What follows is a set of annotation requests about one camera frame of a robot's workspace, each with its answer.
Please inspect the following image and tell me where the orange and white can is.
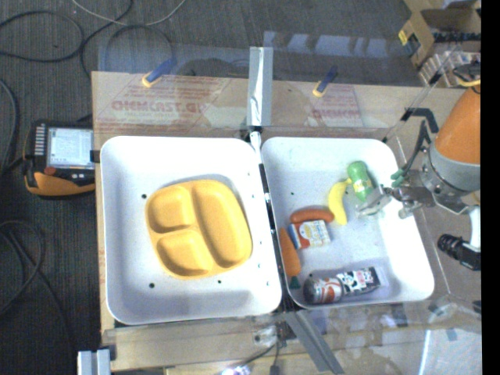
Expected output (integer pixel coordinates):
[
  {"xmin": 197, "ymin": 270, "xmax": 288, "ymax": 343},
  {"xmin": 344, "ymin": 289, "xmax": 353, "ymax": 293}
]
[{"xmin": 302, "ymin": 276, "xmax": 345, "ymax": 305}]

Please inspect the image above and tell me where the black block with thin wires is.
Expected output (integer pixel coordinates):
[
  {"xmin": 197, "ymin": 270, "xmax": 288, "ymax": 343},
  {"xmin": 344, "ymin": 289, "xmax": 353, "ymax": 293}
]
[{"xmin": 273, "ymin": 320, "xmax": 292, "ymax": 341}]

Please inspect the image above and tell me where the brown cardboard board, red print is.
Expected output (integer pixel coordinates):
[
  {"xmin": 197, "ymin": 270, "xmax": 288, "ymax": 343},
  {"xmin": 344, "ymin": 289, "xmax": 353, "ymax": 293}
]
[{"xmin": 90, "ymin": 70, "xmax": 482, "ymax": 371}]

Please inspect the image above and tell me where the black cylinder on white bracket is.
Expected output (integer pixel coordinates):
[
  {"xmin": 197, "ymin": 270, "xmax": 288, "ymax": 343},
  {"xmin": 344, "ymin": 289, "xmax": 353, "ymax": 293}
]
[{"xmin": 437, "ymin": 205, "xmax": 482, "ymax": 272}]

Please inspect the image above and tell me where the green plastic bottle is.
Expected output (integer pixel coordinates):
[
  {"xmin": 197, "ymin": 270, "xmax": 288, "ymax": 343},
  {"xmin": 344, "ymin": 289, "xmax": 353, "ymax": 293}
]
[{"xmin": 346, "ymin": 160, "xmax": 378, "ymax": 203}]

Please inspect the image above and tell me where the yellow banana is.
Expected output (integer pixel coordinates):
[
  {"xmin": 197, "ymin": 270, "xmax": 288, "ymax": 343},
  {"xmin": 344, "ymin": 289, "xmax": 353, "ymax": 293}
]
[{"xmin": 327, "ymin": 177, "xmax": 353, "ymax": 227}]

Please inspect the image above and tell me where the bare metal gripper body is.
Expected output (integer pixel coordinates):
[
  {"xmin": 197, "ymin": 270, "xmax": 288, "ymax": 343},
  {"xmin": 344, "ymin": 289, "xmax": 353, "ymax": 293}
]
[{"xmin": 384, "ymin": 169, "xmax": 471, "ymax": 219}]

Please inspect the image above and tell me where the white plastic tray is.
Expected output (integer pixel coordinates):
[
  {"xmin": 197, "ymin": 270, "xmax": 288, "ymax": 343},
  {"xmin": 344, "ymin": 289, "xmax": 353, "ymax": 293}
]
[
  {"xmin": 260, "ymin": 136, "xmax": 436, "ymax": 310},
  {"xmin": 99, "ymin": 134, "xmax": 284, "ymax": 326}
]

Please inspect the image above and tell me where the orange sausage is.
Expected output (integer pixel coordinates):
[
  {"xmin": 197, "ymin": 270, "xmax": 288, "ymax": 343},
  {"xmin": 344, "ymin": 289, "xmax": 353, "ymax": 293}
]
[{"xmin": 289, "ymin": 207, "xmax": 336, "ymax": 225}]

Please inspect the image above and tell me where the white and orange carton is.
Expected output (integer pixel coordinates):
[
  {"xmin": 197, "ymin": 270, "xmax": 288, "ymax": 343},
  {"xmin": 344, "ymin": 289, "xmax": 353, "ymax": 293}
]
[{"xmin": 287, "ymin": 220, "xmax": 332, "ymax": 251}]

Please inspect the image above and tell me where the orange carrot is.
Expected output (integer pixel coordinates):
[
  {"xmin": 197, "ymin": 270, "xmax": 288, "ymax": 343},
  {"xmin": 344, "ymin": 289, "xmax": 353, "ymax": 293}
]
[{"xmin": 277, "ymin": 227, "xmax": 302, "ymax": 290}]

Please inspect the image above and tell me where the black and white cow carton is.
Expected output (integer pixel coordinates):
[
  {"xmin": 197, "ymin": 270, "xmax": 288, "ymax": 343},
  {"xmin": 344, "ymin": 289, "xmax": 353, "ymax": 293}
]
[{"xmin": 335, "ymin": 266, "xmax": 388, "ymax": 297}]

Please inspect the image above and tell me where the yellow divided plate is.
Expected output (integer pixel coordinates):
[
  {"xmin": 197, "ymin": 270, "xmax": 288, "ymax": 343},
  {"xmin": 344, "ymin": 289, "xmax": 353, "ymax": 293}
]
[{"xmin": 144, "ymin": 179, "xmax": 254, "ymax": 280}]

